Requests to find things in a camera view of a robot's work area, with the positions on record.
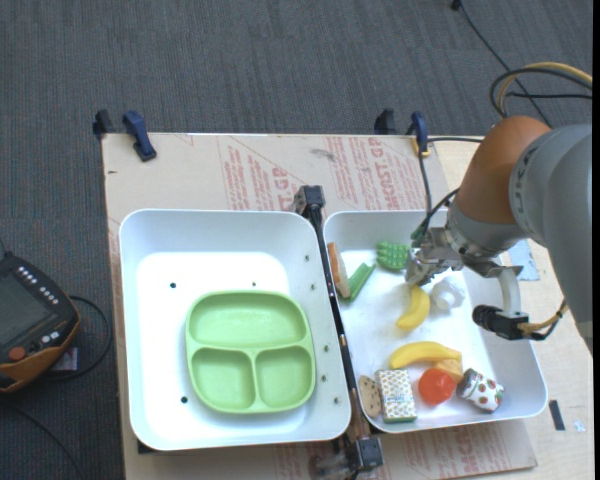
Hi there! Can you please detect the toy bread slice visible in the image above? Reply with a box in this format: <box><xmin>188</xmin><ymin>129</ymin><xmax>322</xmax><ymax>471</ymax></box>
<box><xmin>326</xmin><ymin>241</ymin><xmax>352</xmax><ymax>300</ymax></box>

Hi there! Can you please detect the strawberry print jar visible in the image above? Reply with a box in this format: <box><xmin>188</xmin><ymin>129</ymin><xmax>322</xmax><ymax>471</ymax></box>
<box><xmin>455</xmin><ymin>367</ymin><xmax>506</xmax><ymax>414</ymax></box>

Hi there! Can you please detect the black cylinder on white bracket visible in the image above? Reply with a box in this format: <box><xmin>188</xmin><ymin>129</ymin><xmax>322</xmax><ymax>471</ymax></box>
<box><xmin>471</xmin><ymin>263</ymin><xmax>532</xmax><ymax>342</ymax></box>

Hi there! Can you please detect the green divided plate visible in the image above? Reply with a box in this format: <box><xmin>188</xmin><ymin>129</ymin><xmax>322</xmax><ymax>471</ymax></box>
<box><xmin>184</xmin><ymin>290</ymin><xmax>318</xmax><ymax>415</ymax></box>

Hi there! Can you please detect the white plastic tray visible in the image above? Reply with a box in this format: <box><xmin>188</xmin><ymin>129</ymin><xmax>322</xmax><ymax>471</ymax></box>
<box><xmin>323</xmin><ymin>209</ymin><xmax>550</xmax><ymax>435</ymax></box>
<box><xmin>118</xmin><ymin>208</ymin><xmax>353</xmax><ymax>452</ymax></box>

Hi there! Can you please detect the yellow banana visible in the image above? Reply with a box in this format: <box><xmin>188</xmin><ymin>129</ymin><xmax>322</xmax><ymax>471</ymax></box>
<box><xmin>389</xmin><ymin>340</ymin><xmax>463</xmax><ymax>371</ymax></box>
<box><xmin>395</xmin><ymin>283</ymin><xmax>432</xmax><ymax>332</ymax></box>

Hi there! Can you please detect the white lumpy toy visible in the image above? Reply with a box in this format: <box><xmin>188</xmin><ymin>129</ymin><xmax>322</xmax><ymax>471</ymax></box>
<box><xmin>429</xmin><ymin>277</ymin><xmax>467</xmax><ymax>312</ymax></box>

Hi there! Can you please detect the yellow orange toy wedge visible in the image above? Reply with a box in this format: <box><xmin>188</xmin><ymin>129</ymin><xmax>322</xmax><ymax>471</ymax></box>
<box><xmin>433</xmin><ymin>357</ymin><xmax>465</xmax><ymax>385</ymax></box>

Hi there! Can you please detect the brown cardboard board, red print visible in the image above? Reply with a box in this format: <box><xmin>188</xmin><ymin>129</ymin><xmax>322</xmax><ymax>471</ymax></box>
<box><xmin>101</xmin><ymin>132</ymin><xmax>539</xmax><ymax>480</ymax></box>

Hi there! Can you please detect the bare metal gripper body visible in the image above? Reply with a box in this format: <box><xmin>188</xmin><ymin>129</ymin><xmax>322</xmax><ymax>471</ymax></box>
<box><xmin>412</xmin><ymin>226</ymin><xmax>501</xmax><ymax>273</ymax></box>

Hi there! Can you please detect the green toy celery stick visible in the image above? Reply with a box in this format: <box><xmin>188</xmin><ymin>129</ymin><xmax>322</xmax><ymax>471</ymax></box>
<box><xmin>346</xmin><ymin>262</ymin><xmax>378</xmax><ymax>301</ymax></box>

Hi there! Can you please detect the orange round toy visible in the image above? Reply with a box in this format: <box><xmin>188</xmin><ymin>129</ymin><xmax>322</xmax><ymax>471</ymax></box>
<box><xmin>417</xmin><ymin>367</ymin><xmax>458</xmax><ymax>406</ymax></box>

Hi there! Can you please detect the green bumpy toy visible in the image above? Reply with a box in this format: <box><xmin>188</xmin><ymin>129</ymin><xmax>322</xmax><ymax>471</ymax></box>
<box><xmin>375</xmin><ymin>239</ymin><xmax>412</xmax><ymax>272</ymax></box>

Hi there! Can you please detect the brown toy biscuit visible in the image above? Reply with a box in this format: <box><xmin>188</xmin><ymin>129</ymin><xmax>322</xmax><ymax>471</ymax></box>
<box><xmin>356</xmin><ymin>373</ymin><xmax>384</xmax><ymax>418</ymax></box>

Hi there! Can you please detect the thin black and white rod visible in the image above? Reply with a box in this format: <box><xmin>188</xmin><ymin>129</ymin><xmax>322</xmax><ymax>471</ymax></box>
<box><xmin>307</xmin><ymin>202</ymin><xmax>372</xmax><ymax>440</ymax></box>

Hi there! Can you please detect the black block with thin wires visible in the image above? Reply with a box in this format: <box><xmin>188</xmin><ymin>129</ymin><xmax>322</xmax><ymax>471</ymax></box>
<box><xmin>353</xmin><ymin>436</ymin><xmax>385</xmax><ymax>471</ymax></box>
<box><xmin>293</xmin><ymin>184</ymin><xmax>327</xmax><ymax>215</ymax></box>

